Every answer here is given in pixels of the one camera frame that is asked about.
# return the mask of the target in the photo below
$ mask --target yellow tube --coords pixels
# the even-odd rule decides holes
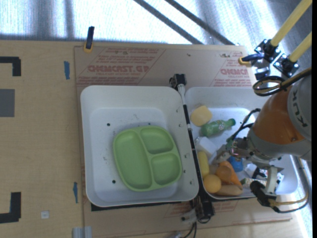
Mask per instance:
[[[297,7],[293,10],[291,15],[287,18],[281,28],[277,31],[275,36],[271,39],[272,46],[277,47],[285,35],[292,29],[295,23],[300,19],[308,7],[312,4],[313,0],[301,0]]]
[[[289,55],[291,62],[296,62],[298,58],[312,45],[312,32],[306,36],[306,38],[297,46],[292,54]]]

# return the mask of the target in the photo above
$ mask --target black and orange clip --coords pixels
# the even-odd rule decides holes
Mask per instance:
[[[94,26],[90,26],[88,28],[87,40],[84,45],[84,51],[86,53],[91,53],[91,51],[93,50],[94,29],[95,29]]]

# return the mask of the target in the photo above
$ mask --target yellow sponge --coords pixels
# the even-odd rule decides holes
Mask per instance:
[[[190,121],[196,126],[202,126],[209,122],[212,118],[212,113],[206,106],[196,108],[190,115]]]

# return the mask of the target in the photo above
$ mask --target orange carrot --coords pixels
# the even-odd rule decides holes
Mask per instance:
[[[228,161],[222,161],[219,163],[219,166],[226,166],[226,167],[229,167],[231,169],[231,182],[233,184],[236,184],[236,185],[240,185],[242,186],[241,182],[239,181],[239,178],[236,174],[236,172],[234,171],[233,167],[232,167],[232,164]]]

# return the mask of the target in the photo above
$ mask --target white tray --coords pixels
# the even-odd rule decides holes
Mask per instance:
[[[245,116],[255,108],[261,108],[268,97],[257,96],[250,88],[215,88],[215,87],[193,87],[185,94],[185,100],[189,114],[201,106],[205,105],[212,113],[212,120],[228,120],[234,118],[236,125],[231,129],[225,130],[221,134],[211,136],[209,139],[220,148],[226,144],[226,139],[230,137],[240,127],[240,122]],[[257,113],[254,113],[248,122],[254,122]],[[191,123],[193,129],[193,137],[196,139],[199,136],[200,128]],[[238,137],[247,136],[248,129],[241,131]],[[271,162],[272,165],[284,168],[281,172],[284,175],[283,181],[277,187],[276,194],[290,194],[294,192],[298,186],[297,176],[294,170],[292,159],[289,155],[284,155],[280,161]],[[242,171],[237,173],[240,179],[248,177]],[[211,197],[218,200],[227,200],[233,198],[248,198],[254,197],[251,190],[244,189],[243,193],[238,197],[224,197],[210,194]]]
[[[86,193],[100,207],[189,201],[199,189],[183,104],[170,87],[89,86],[81,93]],[[172,135],[183,173],[174,184],[144,192],[128,189],[116,169],[112,141],[122,130],[156,125]]]

